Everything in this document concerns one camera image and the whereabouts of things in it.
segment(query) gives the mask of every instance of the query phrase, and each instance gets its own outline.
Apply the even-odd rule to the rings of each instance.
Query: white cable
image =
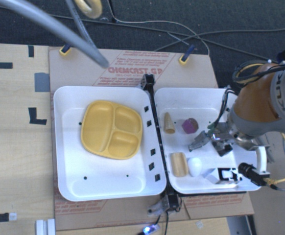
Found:
[[[173,22],[173,21],[166,21],[166,20],[151,20],[151,21],[140,21],[140,22],[129,22],[129,21],[122,21],[122,20],[119,20],[115,17],[114,13],[113,13],[113,10],[112,10],[112,7],[109,3],[109,0],[108,1],[108,4],[109,4],[109,8],[110,8],[110,12],[111,12],[111,15],[112,17],[120,22],[120,23],[123,23],[123,24],[147,24],[147,23],[171,23],[171,24],[176,24],[176,25],[179,25],[179,26],[182,26],[184,27],[185,29],[189,30],[192,34],[194,34],[195,36],[197,36],[197,38],[206,46],[207,50],[208,50],[208,56],[210,55],[210,49],[208,47],[208,45],[200,39],[200,37],[197,35],[197,33],[195,33],[192,29],[190,29],[189,27],[187,27],[186,25],[184,24],[181,24],[181,23],[178,23],[178,22]]]
[[[78,48],[97,62],[101,67],[109,67],[109,62],[97,49],[93,48],[93,46],[80,38],[61,22],[57,21],[55,18],[51,17],[46,12],[26,0],[0,0],[0,5],[30,19],[34,23],[42,26],[57,37],[61,38],[66,43]]]

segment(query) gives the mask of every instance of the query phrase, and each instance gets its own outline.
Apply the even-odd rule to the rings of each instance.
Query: hole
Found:
[[[151,163],[150,165],[149,165],[149,170],[152,170],[154,168],[154,163]]]
[[[159,181],[160,180],[160,174],[155,175],[154,178],[156,181]]]

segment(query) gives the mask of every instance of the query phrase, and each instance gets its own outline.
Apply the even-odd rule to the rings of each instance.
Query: wooden surface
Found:
[[[50,128],[50,93],[35,92],[34,74],[49,73],[48,47],[0,44],[0,213],[15,212],[16,221],[0,223],[0,235],[35,234],[35,221],[54,218],[53,171]],[[46,125],[30,124],[28,108]],[[145,225],[57,232],[59,235],[132,235]],[[226,218],[169,222],[168,235],[229,235]]]

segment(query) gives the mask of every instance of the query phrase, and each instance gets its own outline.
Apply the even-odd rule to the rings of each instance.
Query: cardboard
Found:
[[[110,62],[103,69],[76,49],[63,57],[59,48],[49,49],[50,94],[52,115],[52,149],[54,168],[54,205],[57,231],[94,227],[154,223],[148,206],[160,196],[133,197],[85,202],[64,199],[57,188],[56,151],[54,143],[53,94],[62,86],[129,86],[140,84],[143,74],[154,74],[154,90],[163,87],[217,88],[209,56],[190,55],[182,66],[181,53],[100,50]],[[248,193],[201,195],[183,198],[179,212],[170,213],[170,221],[253,214]]]

